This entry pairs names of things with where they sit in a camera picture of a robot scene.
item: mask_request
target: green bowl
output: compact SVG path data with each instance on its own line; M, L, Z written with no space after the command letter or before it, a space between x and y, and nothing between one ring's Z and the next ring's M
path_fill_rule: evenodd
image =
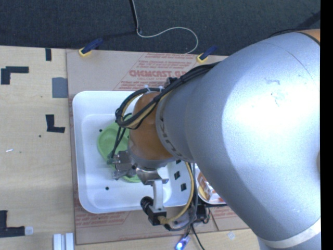
M104 158L105 161L108 160L108 155L113 149L114 143L116 141L117 137L117 132L118 132L118 124L116 122L108 125L105 129L103 129L98 137L97 140L97 147ZM126 129L123 138L121 139L121 142L119 143L118 147L116 148L116 152L118 153L119 151L125 151L127 150L127 143L129 141L129 130ZM113 170L115 170L115 166L111 164L111 167ZM133 176L133 177L128 177L128 176L123 176L122 177L124 180L128 182L140 182L140 179L138 176Z

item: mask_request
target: label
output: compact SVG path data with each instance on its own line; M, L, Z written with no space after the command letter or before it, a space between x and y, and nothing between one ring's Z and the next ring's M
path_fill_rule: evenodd
M164 86L168 77L179 78L195 65L195 55L144 53L114 91L136 91L145 85L158 88Z

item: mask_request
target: cardboard sheet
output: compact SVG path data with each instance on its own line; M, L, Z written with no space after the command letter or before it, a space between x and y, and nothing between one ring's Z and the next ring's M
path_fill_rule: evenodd
M208 63L225 56L209 56ZM72 100L82 91L136 91L163 86L168 77L180 77L200 65L196 55L92 51L81 57L77 50L67 50L70 134L74 186L76 244L122 241L183 234L169 232L163 226L152 226L142 211L92 214L84 210L78 198ZM179 208L168 209L171 216ZM212 232L247 228L229 208L214 207L212 220L197 226L197 232Z

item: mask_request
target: black carpet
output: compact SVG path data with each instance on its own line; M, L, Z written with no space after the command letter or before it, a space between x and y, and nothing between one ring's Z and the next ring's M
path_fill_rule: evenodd
M195 54L212 45L230 55L286 29L320 28L321 0L134 0L142 35L193 30ZM152 39L135 33L130 0L0 0L0 45L186 53L194 35L174 29Z

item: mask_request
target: tan table surface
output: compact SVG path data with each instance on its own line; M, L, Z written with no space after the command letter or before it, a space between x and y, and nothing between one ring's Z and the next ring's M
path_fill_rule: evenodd
M0 68L29 67L0 85L0 210L7 226L32 226L33 235L0 238L0 249L52 249L56 233L75 232L67 98L52 97L52 78L67 77L66 50L0 46ZM45 115L64 133L47 132ZM206 250L259 249L250 229L200 233ZM186 249L200 249L194 236ZM179 236L76 245L75 249L174 249Z

